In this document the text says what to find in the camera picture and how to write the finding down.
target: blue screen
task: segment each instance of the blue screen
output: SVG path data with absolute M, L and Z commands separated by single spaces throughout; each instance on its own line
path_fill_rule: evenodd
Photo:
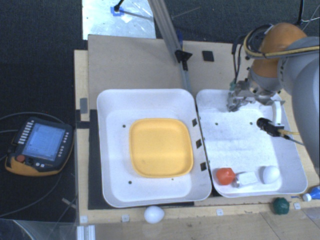
M 36 123 L 22 153 L 27 156 L 54 161 L 64 134 L 64 129 Z

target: wooden table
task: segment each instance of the wooden table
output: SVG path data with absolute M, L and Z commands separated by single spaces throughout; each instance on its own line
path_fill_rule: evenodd
M 134 54 L 130 57 L 130 51 L 137 44 L 143 43 L 149 47 L 149 53 L 157 54 L 160 57 L 170 58 L 168 51 L 162 40 L 127 38 L 127 37 L 93 37 L 93 40 L 102 39 L 108 43 L 110 51 L 116 48 L 126 54 L 121 61 L 112 62 L 114 67 L 110 67 L 108 72 L 111 77 L 108 81 L 110 85 L 116 85 L 121 81 L 121 75 L 126 67 L 136 67 L 137 71 L 146 63 L 152 67 L 152 57 L 145 57 L 139 63 L 139 58 Z M 231 55 L 231 44 L 209 43 L 185 41 L 184 49 L 193 53 L 188 61 L 189 76 L 192 87 L 192 94 L 195 95 L 202 89 L 228 89 L 229 83 L 233 79 L 233 61 Z M 214 62 L 203 61 L 202 51 L 213 51 Z M 112 53 L 105 51 L 105 56 L 110 58 Z M 154 63 L 163 63 L 163 58 Z M 252 63 L 252 60 L 242 60 L 241 72 L 238 79 L 244 79 L 247 75 L 245 70 Z M 88 51 L 76 50 L 74 52 L 74 77 L 75 77 L 75 103 L 76 109 L 80 109 L 80 99 L 89 99 L 89 67 Z M 179 88 L 180 82 L 167 84 L 168 88 Z M 291 97 L 284 91 L 280 95 L 285 102 L 286 115 L 292 131 L 297 131 L 291 108 Z M 89 113 L 81 114 L 81 121 L 89 121 Z M 297 146 L 300 159 L 308 180 L 308 189 L 319 185 L 319 177 L 316 174 L 313 164 L 303 146 Z M 77 188 L 78 188 L 78 215 L 80 225 L 96 225 L 96 235 L 109 236 L 110 239 L 143 239 L 146 236 L 153 236 L 154 239 L 213 239 L 213 236 L 224 236 L 230 232 L 233 237 L 229 239 L 315 239 L 320 234 L 320 200 L 304 202 L 301 195 L 282 195 L 290 202 L 290 212 L 287 215 L 274 215 L 271 212 L 270 203 L 275 196 L 251 196 L 240 198 L 209 197 L 204 201 L 196 201 L 193 207 L 166 207 L 165 217 L 162 222 L 156 225 L 147 224 L 144 220 L 145 207 L 109 209 L 109 210 L 88 210 L 88 164 L 89 164 L 89 130 L 77 129 L 75 142 L 76 168 L 77 168 Z M 295 210 L 294 204 L 298 203 L 301 209 Z M 223 216 L 217 215 L 217 210 L 223 211 Z M 122 221 L 122 215 L 129 215 L 130 222 Z

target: blue bottle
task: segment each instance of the blue bottle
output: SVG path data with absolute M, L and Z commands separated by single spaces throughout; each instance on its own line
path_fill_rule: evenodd
M 320 199 L 320 186 L 314 187 L 310 193 L 304 194 L 302 198 L 306 202 L 310 202 L 312 199 Z

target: white tray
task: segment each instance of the white tray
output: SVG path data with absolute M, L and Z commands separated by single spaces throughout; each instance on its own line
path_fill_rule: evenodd
M 215 189 L 227 198 L 304 192 L 308 183 L 295 143 L 271 137 L 256 124 L 259 118 L 272 120 L 272 107 L 256 102 L 242 106 L 237 112 L 228 112 L 228 92 L 205 89 L 196 96 Z M 286 130 L 290 129 L 283 107 L 281 123 Z M 280 170 L 280 178 L 272 184 L 261 181 L 266 166 Z M 215 172 L 223 167 L 230 167 L 235 173 L 256 172 L 259 182 L 243 188 L 220 185 Z
M 199 201 L 212 190 L 204 146 L 197 148 L 201 131 L 192 95 L 182 89 L 110 89 L 99 94 L 97 112 L 100 139 L 102 191 L 117 208 Z M 181 120 L 188 128 L 193 168 L 174 178 L 138 175 L 129 153 L 131 124 L 145 118 Z

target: bottle cap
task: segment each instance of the bottle cap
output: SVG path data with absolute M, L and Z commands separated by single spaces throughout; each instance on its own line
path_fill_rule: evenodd
M 312 200 L 312 197 L 310 194 L 306 193 L 302 196 L 303 200 L 306 202 L 310 202 Z

